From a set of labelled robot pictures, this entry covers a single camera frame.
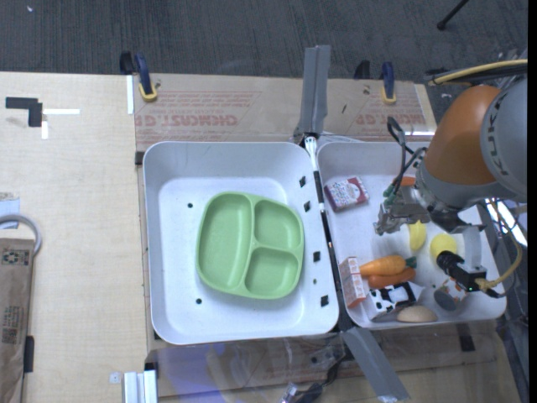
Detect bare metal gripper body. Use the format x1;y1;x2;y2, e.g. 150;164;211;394
378;185;432;227

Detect yellow banana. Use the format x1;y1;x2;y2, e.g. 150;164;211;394
408;220;428;252

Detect white plastic tray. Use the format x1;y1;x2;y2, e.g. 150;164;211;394
142;140;340;346
316;140;508;331

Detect orange carrot with green top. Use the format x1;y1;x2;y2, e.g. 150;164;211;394
358;254;419;277

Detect yellow lemon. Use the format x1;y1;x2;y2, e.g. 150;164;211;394
430;233;458;264

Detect maroon and white packet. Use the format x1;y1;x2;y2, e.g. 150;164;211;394
323;176;371;212

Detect orange and white carton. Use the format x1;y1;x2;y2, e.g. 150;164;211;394
338;256;368;309

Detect black and white cow carton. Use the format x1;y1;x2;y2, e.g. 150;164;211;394
363;281;425;322

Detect white and orange packet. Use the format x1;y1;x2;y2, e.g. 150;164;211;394
439;277;469;304

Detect small grey can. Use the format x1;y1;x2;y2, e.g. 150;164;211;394
433;288;458;312

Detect beige bread roll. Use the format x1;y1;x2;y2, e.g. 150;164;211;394
396;305;439;323

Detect green divided plate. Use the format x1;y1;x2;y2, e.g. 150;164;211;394
195;191;305;301

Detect brown cardboard board red print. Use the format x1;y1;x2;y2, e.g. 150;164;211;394
133;72;509;399

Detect black stand leg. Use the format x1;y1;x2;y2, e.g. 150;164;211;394
435;0;497;31

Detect brown paper bag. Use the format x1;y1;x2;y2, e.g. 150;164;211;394
0;237;37;403

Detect black cylinder on white bracket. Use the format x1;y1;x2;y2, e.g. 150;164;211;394
435;223;488;294

